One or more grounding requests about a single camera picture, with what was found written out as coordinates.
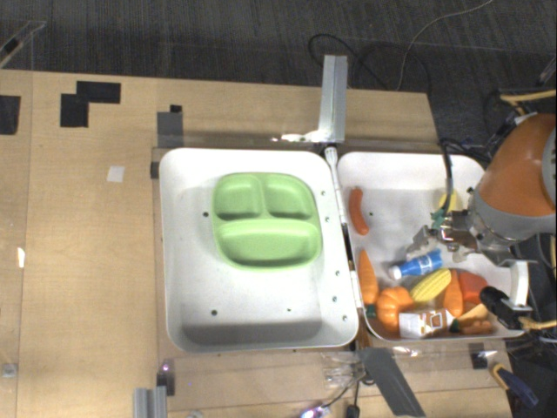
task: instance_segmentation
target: green divided tray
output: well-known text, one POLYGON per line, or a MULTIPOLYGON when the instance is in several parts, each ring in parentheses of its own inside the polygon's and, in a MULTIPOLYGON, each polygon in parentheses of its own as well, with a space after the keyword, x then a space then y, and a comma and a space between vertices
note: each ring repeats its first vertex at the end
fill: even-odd
POLYGON ((282 173, 233 173, 212 195, 218 252, 249 269, 304 266, 321 253, 321 227, 310 188, 282 173))

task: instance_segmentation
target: blue bottle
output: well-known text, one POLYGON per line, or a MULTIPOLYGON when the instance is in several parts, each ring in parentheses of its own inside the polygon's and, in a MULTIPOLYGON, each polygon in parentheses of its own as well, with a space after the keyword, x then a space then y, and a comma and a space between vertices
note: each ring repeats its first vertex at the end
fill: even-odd
POLYGON ((394 265, 389 268, 391 279, 398 280, 405 275, 422 275, 435 271, 443 266, 441 250, 435 249, 426 255, 416 257, 402 265, 394 265))

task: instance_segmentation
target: transparent plastic sheet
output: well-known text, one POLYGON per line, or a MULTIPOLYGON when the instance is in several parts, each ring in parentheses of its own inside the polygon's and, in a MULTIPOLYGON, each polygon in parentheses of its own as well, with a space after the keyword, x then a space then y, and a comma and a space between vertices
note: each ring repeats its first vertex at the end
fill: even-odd
POLYGON ((43 27, 0 20, 0 416, 6 417, 17 410, 33 84, 29 72, 2 68, 32 68, 34 39, 43 27))

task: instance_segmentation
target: wooden table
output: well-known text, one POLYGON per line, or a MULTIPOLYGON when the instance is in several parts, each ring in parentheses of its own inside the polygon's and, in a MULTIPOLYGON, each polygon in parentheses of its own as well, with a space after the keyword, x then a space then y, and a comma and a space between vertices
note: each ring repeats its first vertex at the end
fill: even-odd
MULTIPOLYGON (((0 71, 0 94, 22 97, 19 132, 0 137, 0 215, 17 219, 17 231, 0 235, 8 256, 0 257, 10 259, 0 266, 0 362, 19 363, 15 380, 0 379, 0 415, 130 417, 133 389, 153 388, 158 369, 149 171, 157 112, 182 105, 186 134, 279 137, 316 128, 320 89, 0 71), (91 104, 89 128, 61 128, 60 95, 75 93, 78 80, 120 83, 121 103, 91 104), (114 165, 125 168, 122 183, 107 181, 114 165), (23 270, 16 268, 17 247, 27 255, 23 270)), ((373 139, 383 149, 436 150, 422 94, 349 90, 346 135, 373 139)), ((503 343, 490 346, 508 365, 503 343)), ((315 372, 319 364, 312 358, 319 354, 300 354, 310 361, 306 381, 314 384, 315 397, 261 403, 249 401, 248 392, 243 404, 219 407, 241 388, 261 397, 285 387, 268 367, 263 380, 223 368, 215 379, 229 384, 211 393, 204 416, 299 416, 333 396, 315 372)), ((265 361, 265 354, 259 357, 265 361)), ((426 371, 435 367, 424 363, 426 371)), ((509 416, 507 398, 489 373, 462 364, 437 367, 427 381, 414 366, 402 368, 429 416, 509 416)), ((199 379, 207 376, 202 372, 199 379)), ((362 389, 359 404, 363 417, 392 416, 377 388, 362 389)), ((333 416, 343 416, 342 407, 333 416)), ((186 417, 187 411, 169 416, 186 417)))

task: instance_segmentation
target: orange pumpkin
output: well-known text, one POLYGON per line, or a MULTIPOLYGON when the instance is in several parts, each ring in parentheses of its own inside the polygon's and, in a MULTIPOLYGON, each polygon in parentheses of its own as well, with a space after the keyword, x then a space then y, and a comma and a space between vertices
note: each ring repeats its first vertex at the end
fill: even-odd
POLYGON ((377 318, 390 332, 399 331, 399 313, 412 308, 414 302, 404 287, 385 288, 377 299, 377 318))

